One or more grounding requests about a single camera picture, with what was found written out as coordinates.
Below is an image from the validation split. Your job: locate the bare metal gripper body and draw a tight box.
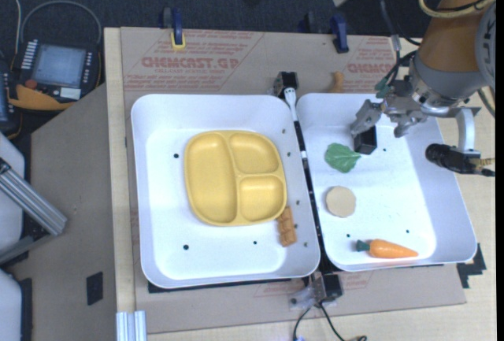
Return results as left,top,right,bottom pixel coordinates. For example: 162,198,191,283
380,70,465,124

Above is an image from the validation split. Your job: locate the black cube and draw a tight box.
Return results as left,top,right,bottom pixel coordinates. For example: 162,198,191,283
352,125,378,156

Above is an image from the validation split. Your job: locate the tan toy food piece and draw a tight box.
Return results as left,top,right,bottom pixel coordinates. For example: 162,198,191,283
328,71,346,94

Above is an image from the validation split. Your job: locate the green lettuce leaf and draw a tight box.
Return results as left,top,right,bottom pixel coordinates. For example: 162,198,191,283
324,142,362,174

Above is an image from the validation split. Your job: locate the thin black and white rod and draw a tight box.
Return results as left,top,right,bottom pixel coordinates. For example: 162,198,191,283
283,88,328,274

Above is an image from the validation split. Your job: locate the white plastic tray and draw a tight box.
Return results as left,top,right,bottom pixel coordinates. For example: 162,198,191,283
295,91,479,273
130,93,321,290

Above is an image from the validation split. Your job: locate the tan round biscuit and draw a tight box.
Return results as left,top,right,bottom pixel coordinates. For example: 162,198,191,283
324,185,358,219

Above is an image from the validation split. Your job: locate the orange carrot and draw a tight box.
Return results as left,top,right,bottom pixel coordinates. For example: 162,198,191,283
355,238,420,260

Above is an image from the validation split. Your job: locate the orange-brown waffle biscuit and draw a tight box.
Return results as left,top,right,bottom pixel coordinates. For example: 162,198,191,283
276,206,298,248

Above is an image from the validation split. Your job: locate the brown cardboard board red print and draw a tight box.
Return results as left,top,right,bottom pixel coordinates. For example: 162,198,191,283
119,27,468,335

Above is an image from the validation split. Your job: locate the yellow divided plate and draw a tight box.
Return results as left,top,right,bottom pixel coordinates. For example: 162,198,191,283
183,129,288,228

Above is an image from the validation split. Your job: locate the black cylinder on white bracket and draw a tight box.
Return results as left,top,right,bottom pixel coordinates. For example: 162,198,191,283
424,106,484,176

